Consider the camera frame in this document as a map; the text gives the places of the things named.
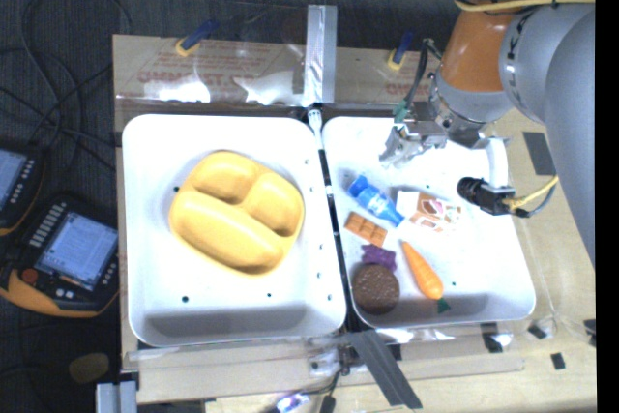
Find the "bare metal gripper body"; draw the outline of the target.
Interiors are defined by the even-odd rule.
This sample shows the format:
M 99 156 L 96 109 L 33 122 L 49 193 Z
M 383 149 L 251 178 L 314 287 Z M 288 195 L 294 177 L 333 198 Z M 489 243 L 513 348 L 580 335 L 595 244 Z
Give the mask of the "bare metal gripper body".
M 474 148 L 485 123 L 459 116 L 445 104 L 415 101 L 403 118 L 403 139 L 418 148 L 442 148 L 448 140 Z

